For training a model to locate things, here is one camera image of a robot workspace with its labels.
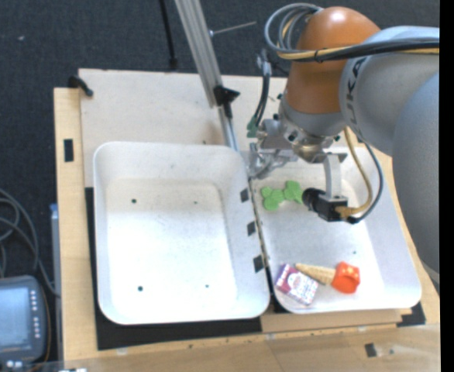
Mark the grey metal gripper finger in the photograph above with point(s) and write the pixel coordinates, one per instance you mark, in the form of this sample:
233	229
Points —
253	165
272	165

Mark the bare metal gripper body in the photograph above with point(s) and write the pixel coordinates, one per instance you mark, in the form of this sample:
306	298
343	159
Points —
279	140

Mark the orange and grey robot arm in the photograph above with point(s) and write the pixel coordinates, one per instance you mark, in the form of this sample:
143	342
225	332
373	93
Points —
382	103

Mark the green broccoli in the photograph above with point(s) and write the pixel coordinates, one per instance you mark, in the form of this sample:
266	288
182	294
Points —
275	199

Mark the white plastic tray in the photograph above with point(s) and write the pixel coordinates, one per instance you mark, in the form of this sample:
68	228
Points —
320	242
169	242

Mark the beige ice cream cone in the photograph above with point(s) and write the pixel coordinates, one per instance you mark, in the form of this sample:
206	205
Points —
318	273

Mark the pale wood board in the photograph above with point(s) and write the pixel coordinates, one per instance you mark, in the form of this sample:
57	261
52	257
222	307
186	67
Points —
145	107

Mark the purple and white packet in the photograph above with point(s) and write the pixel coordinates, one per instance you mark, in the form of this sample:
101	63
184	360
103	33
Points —
296	285

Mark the black cylinder on white bracket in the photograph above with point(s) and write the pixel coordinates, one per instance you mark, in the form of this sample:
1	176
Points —
327	207

